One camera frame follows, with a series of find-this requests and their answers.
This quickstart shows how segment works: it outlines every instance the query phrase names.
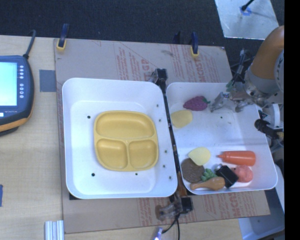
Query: table surface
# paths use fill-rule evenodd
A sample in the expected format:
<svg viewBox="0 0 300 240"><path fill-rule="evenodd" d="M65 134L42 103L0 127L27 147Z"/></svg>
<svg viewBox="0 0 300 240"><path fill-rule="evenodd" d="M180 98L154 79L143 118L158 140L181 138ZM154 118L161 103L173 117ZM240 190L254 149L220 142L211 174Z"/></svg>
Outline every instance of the table surface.
<svg viewBox="0 0 300 240"><path fill-rule="evenodd" d="M30 36L0 35L0 56L23 55ZM36 37L29 53L34 109L17 131L0 137L0 240L42 240L46 221L63 219L56 92L40 92L40 70L55 70L54 38ZM156 226L66 234L65 240L149 240ZM177 225L162 240L178 239ZM180 224L180 239L241 240L238 219Z"/></svg>

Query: toy hamburger patty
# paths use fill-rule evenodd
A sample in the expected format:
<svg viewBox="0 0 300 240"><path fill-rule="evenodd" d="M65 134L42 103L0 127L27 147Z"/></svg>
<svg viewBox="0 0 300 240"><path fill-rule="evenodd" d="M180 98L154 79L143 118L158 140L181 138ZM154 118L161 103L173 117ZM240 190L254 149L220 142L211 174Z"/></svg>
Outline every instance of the toy hamburger patty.
<svg viewBox="0 0 300 240"><path fill-rule="evenodd" d="M183 178L190 183L197 183L201 180L205 168L202 165L196 165L191 158L186 158L181 163Z"/></svg>

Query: black floor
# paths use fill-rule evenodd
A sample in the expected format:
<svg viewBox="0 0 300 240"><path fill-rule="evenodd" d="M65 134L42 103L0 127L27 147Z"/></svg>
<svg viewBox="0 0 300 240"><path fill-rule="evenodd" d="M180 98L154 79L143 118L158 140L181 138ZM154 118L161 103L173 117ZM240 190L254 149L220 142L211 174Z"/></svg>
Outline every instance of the black floor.
<svg viewBox="0 0 300 240"><path fill-rule="evenodd" d="M270 0L278 24L285 24L285 0ZM225 47L229 64L239 62L242 48L256 55L262 41L225 38L215 0L0 0L0 35L167 43L182 31L199 45Z"/></svg>

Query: yellow plate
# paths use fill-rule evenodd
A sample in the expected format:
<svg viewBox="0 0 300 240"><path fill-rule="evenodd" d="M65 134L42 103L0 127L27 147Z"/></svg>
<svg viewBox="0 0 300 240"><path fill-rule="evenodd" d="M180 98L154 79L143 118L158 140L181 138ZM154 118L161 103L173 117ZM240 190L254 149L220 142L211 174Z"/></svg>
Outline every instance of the yellow plate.
<svg viewBox="0 0 300 240"><path fill-rule="evenodd" d="M96 157L109 170L147 170L158 161L156 127L144 113L125 110L102 112L94 121L93 135Z"/></svg>

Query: toy ketchup bottle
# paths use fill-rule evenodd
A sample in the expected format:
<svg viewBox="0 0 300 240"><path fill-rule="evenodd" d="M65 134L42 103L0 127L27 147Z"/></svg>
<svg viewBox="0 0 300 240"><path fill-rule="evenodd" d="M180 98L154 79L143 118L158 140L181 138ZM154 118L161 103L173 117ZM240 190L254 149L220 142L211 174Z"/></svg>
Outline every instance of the toy ketchup bottle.
<svg viewBox="0 0 300 240"><path fill-rule="evenodd" d="M217 157L221 158L224 163L238 166L253 166L256 163L256 154L248 150L224 151Z"/></svg>

